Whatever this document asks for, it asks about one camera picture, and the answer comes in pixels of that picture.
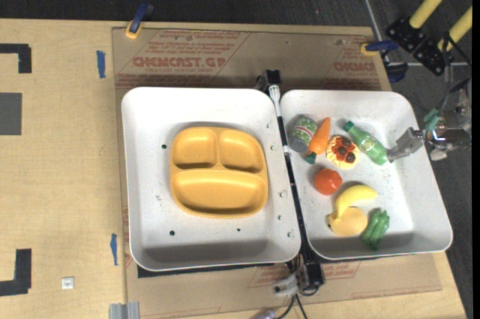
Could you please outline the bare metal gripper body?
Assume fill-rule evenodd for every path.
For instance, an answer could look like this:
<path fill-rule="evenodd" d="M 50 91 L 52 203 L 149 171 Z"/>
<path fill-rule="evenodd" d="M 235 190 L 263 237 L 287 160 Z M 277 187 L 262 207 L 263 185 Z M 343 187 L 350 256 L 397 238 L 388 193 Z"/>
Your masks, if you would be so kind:
<path fill-rule="evenodd" d="M 424 137 L 439 152 L 471 148 L 472 107 L 465 87 L 451 90 L 424 116 Z"/>

